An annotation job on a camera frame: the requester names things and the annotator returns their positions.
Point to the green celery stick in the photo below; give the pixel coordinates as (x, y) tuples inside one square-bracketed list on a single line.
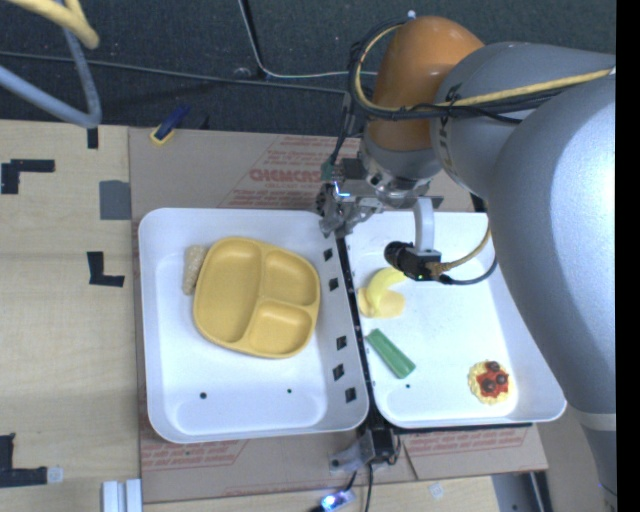
[(391, 353)]

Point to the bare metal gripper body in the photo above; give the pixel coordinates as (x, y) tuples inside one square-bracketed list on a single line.
[(387, 192)]

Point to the brown cardboard board red print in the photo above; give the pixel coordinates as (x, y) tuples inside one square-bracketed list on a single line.
[(200, 170)]

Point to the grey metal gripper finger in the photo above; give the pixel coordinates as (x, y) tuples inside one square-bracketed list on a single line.
[(330, 225), (359, 218)]

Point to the thin black rod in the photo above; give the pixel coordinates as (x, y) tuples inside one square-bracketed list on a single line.
[(356, 320)]

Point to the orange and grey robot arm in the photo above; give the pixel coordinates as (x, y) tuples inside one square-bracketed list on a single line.
[(550, 200)]

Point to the black cylinder on white bracket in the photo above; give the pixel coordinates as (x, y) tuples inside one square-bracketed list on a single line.
[(415, 262)]

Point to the yellow banana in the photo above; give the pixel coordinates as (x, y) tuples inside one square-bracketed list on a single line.
[(381, 285)]

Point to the white plastic tray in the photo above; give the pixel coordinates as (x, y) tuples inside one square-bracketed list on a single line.
[(240, 390), (450, 340)]

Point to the yellow divided plate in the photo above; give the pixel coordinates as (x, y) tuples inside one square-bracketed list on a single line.
[(235, 290)]

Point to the pale yellow flat toy food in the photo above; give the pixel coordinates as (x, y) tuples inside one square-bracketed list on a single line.
[(390, 306)]

